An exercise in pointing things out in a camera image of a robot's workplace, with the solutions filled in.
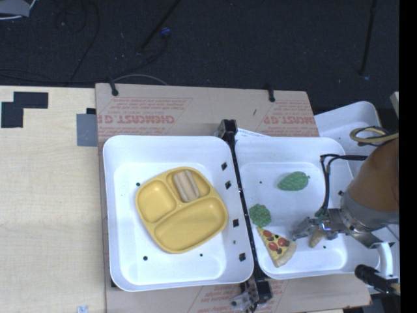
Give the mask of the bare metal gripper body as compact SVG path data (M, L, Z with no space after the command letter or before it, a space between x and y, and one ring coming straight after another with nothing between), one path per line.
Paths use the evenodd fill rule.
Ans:
M339 230L339 234L361 234L360 223L351 215L351 212L343 208L320 208L315 216L318 220L318 229L323 232L325 228Z

